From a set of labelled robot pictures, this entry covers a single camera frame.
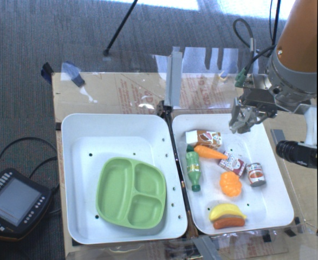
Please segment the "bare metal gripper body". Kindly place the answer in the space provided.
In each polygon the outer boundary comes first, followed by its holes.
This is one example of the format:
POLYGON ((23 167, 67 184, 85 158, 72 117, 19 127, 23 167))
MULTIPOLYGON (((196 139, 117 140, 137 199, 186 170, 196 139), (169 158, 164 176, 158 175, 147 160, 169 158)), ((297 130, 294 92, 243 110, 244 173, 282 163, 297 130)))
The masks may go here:
POLYGON ((274 118, 277 106, 270 88, 271 83, 265 74, 250 74, 243 84, 240 97, 242 105, 255 108, 256 113, 264 114, 267 118, 274 118))

